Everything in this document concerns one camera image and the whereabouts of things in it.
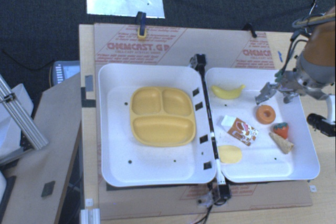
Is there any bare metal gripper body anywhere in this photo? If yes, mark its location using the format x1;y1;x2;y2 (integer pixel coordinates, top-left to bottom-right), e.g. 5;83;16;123
275;71;332;100

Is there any orange doughnut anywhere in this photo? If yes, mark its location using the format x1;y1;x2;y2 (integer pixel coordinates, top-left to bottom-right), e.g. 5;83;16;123
256;104;276;124

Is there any red strawberry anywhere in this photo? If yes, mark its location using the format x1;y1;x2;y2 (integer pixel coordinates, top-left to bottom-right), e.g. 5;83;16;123
273;122;289;139

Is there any yellow banana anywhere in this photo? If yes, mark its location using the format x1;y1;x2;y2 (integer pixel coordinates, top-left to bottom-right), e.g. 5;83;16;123
211;84;246;100

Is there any brown and white carton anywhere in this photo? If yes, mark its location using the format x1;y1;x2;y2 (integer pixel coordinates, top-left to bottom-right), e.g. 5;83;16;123
220;115;259;147

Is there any beige cone-shaped toy food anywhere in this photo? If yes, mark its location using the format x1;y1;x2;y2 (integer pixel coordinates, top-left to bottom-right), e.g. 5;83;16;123
269;132;295;155

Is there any thin black and white rod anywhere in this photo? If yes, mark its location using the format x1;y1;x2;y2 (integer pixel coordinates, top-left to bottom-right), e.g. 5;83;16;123
199;67;226;187

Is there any yellow oval toy food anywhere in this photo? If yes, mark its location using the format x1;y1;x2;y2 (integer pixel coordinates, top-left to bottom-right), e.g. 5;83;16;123
217;145;243;164

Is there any white plastic tray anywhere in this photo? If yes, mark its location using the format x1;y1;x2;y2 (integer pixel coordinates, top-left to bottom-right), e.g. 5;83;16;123
204;67;321;184
98;63;217;188

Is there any brown cardboard board red print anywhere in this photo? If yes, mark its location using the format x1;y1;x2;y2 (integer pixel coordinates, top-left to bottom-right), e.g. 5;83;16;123
93;23;313;221

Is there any yellow divided plate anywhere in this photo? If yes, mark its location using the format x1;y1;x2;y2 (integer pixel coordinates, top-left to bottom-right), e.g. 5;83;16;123
129;87;197;147

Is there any black cylinder on white bracket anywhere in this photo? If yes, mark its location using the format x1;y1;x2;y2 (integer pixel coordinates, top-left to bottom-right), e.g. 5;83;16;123
307;93;336;137

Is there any black block with thin wires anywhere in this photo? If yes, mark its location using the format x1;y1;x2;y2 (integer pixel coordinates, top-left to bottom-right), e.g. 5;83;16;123
189;54;207;70
207;183;232;205

